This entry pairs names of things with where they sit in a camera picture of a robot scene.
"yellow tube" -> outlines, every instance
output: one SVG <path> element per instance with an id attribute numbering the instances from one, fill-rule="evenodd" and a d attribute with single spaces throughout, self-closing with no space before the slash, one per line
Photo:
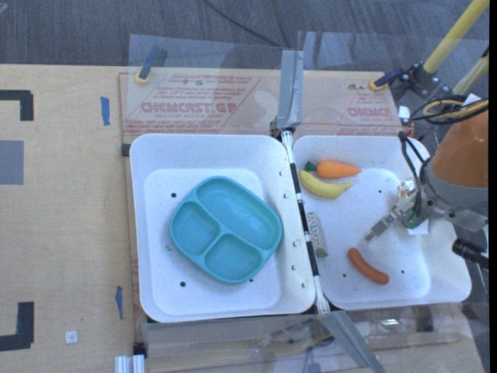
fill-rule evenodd
<path id="1" fill-rule="evenodd" d="M 433 74 L 447 58 L 450 52 L 456 47 L 459 40 L 473 26 L 473 23 L 487 9 L 490 0 L 473 0 L 466 8 L 461 17 L 449 30 L 449 33 L 443 38 L 438 47 L 432 52 L 426 60 L 423 68 L 426 72 Z"/>
<path id="2" fill-rule="evenodd" d="M 480 81 L 483 75 L 488 73 L 489 55 L 486 54 L 481 57 L 476 65 L 454 86 L 454 94 L 465 96 Z"/>

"teal tray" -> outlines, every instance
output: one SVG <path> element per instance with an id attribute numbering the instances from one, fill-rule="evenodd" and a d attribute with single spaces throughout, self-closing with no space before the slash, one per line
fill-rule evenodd
<path id="1" fill-rule="evenodd" d="M 169 233 L 198 267 L 227 284 L 253 277 L 280 244 L 280 217 L 241 184 L 223 176 L 199 183 L 172 214 Z"/>

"carrot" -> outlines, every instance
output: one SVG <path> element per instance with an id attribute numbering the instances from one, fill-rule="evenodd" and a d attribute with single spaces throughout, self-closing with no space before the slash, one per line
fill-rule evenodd
<path id="1" fill-rule="evenodd" d="M 355 176 L 360 173 L 361 170 L 359 167 L 347 165 L 345 163 L 323 160 L 317 164 L 307 162 L 305 171 L 315 171 L 321 178 L 340 178 Z"/>

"banana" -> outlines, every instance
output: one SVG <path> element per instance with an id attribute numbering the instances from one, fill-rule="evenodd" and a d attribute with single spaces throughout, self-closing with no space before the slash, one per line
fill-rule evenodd
<path id="1" fill-rule="evenodd" d="M 346 183 L 326 183 L 305 170 L 301 170 L 299 175 L 304 188 L 321 197 L 338 197 L 344 190 L 352 186 L 350 181 Z"/>

